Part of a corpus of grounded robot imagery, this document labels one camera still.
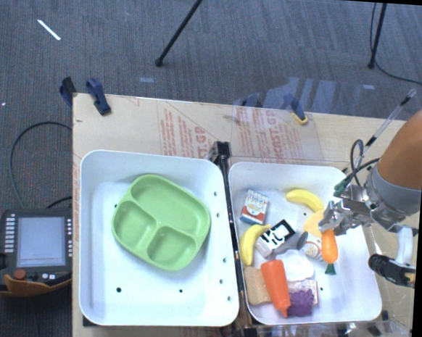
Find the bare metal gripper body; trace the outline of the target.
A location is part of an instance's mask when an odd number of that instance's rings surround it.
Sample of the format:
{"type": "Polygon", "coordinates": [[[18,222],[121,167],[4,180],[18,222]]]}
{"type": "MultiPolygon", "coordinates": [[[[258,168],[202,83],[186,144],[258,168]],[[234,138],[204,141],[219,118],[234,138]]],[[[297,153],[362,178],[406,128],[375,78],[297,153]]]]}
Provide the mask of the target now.
{"type": "Polygon", "coordinates": [[[386,202],[371,187],[362,188],[359,185],[347,186],[341,196],[338,210],[341,215],[346,215],[352,220],[352,228],[378,223],[385,230],[395,232],[393,228],[408,217],[407,213],[386,202]]]}

